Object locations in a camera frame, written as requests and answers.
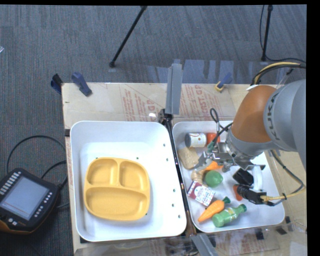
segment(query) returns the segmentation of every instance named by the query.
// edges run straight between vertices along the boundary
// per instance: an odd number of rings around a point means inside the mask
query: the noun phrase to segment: screen
[[[28,221],[48,191],[48,188],[22,176],[1,201],[0,207]]]

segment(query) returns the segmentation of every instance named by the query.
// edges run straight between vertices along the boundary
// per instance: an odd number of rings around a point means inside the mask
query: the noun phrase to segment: tripod leg
[[[115,56],[113,57],[112,61],[109,63],[109,66],[110,66],[111,68],[114,68],[114,67],[116,66],[116,65],[115,65],[115,62],[116,62],[119,54],[121,53],[122,48],[125,46],[125,44],[126,44],[127,40],[129,39],[132,31],[134,30],[135,26],[137,25],[137,23],[138,23],[141,15],[144,13],[144,11],[145,11],[146,9],[147,9],[147,5],[142,5],[142,6],[141,6],[141,10],[140,10],[138,16],[135,18],[135,20],[134,20],[134,22],[133,22],[133,24],[132,24],[129,32],[126,34],[126,36],[125,36],[122,44],[120,45],[118,51],[116,52],[116,54],[115,54]]]
[[[266,50],[267,50],[267,41],[268,41],[268,33],[269,33],[269,25],[270,25],[270,18],[271,18],[271,11],[273,10],[272,4],[268,5],[268,16],[266,18],[266,26],[265,26],[265,34],[264,34],[264,43],[263,43],[263,51],[261,60],[266,60]]]

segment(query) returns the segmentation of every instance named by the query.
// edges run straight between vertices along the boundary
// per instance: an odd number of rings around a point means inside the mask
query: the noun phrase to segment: handheld device
[[[55,184],[15,168],[0,180],[0,231],[32,233],[48,217],[59,193]]]

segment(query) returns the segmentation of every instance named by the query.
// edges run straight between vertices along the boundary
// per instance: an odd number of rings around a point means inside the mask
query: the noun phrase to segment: tin can
[[[184,137],[187,148],[203,148],[207,144],[207,136],[202,132],[190,132]]]

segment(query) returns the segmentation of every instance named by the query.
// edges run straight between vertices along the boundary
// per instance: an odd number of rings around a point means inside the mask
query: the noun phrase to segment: yellow plate
[[[145,216],[150,204],[150,181],[138,162],[115,157],[99,157],[86,171],[84,204],[100,218],[135,221]]]

